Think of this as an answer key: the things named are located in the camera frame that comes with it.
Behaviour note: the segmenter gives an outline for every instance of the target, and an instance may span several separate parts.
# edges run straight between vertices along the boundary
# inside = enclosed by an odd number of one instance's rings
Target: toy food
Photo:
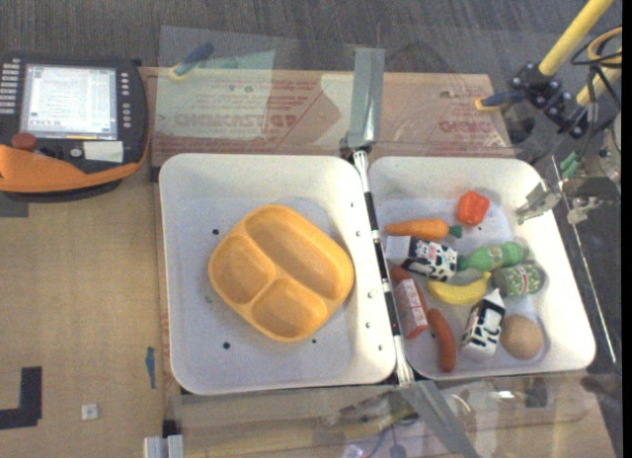
[[[468,191],[459,200],[456,218],[466,225],[476,226],[483,222],[490,209],[490,200],[475,191]]]
[[[443,372],[451,372],[456,367],[456,342],[445,317],[438,309],[428,311],[428,322],[438,339],[439,365]]]
[[[406,339],[414,339],[428,327],[426,299],[417,282],[404,268],[392,268],[391,278],[396,284],[393,294],[402,333]]]
[[[456,286],[438,280],[429,280],[426,288],[434,298],[452,305],[472,305],[487,292],[487,281],[492,275],[485,272],[483,277],[463,286]]]
[[[431,242],[438,242],[448,235],[460,239],[463,235],[461,226],[448,226],[445,221],[439,218],[402,221],[388,225],[385,230],[390,235],[407,235]]]
[[[490,245],[478,248],[469,256],[459,256],[458,269],[477,268],[486,272],[517,265],[522,262],[523,257],[524,248],[518,242],[509,241],[500,246]]]
[[[213,289],[235,312],[282,343],[307,339],[349,295],[347,253],[294,209],[271,204],[246,216],[208,262]]]
[[[505,303],[496,289],[472,307],[461,336],[461,352],[476,361],[494,356],[505,317]]]
[[[501,344],[514,358],[531,359],[544,347],[544,334],[533,320],[512,314],[503,324]]]
[[[544,269],[537,264],[501,267],[492,272],[494,287],[503,296],[523,296],[537,293],[546,281]]]
[[[385,256],[405,270],[437,280],[452,277],[458,260],[458,253],[452,248],[409,236],[388,237]]]

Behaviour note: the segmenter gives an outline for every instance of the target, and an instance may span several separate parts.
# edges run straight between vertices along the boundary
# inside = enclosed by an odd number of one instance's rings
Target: display screen
[[[117,140],[116,70],[27,65],[21,130],[41,138]]]

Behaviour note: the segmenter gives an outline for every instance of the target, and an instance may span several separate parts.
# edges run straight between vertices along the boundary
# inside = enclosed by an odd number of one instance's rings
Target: white tray
[[[517,360],[499,346],[487,363],[457,357],[456,368],[446,374],[437,364],[436,339],[426,331],[405,341],[407,358],[421,375],[463,379],[576,370],[590,365],[595,354],[593,332],[553,213],[521,226],[515,220],[515,209],[525,203],[528,193],[540,182],[532,167],[512,159],[393,157],[377,160],[369,168],[369,181],[381,227],[415,217],[440,217],[454,224],[458,198],[471,189],[482,192],[493,205],[480,229],[468,227],[462,239],[446,244],[468,254],[485,244],[517,240],[549,276],[548,287],[539,293],[506,299],[507,315],[530,314],[544,329],[545,347],[535,358]],[[437,301],[425,290],[422,276],[415,276],[415,280],[429,306],[442,311],[458,340],[470,306]]]
[[[395,348],[352,165],[334,157],[185,154],[163,166],[160,195],[171,361],[185,389],[214,395],[373,384],[392,373]],[[354,262],[351,295],[301,343],[277,343],[259,333],[215,294],[206,274],[223,235],[266,203],[305,215]]]

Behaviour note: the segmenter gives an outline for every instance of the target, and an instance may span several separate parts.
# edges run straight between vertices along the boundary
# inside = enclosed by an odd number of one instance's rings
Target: gray floor
[[[0,0],[0,52],[113,54],[157,65],[161,28],[187,27],[381,46],[390,70],[483,73],[491,77],[497,91],[504,91],[522,65],[541,59],[587,1]],[[592,33],[598,35],[621,21],[622,2],[617,0]],[[586,74],[584,68],[564,65],[558,75],[569,91],[577,91]],[[537,114],[528,115],[537,120],[534,133],[544,134],[532,138],[537,151],[551,126]],[[532,150],[529,143],[525,147]],[[0,212],[19,215],[3,198]],[[620,206],[599,210],[590,222],[580,225],[592,280],[582,270],[578,242],[564,224],[563,214],[561,228],[568,230],[569,256],[578,281],[586,288],[586,305],[599,342],[592,369],[622,378]],[[612,394],[603,396],[617,440],[619,414],[608,403]]]

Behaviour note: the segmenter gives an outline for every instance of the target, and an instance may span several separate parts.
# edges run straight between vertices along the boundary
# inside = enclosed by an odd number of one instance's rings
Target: orange divided plate
[[[320,329],[354,285],[347,253],[285,205],[247,214],[222,239],[208,278],[230,307],[269,338],[291,343]]]

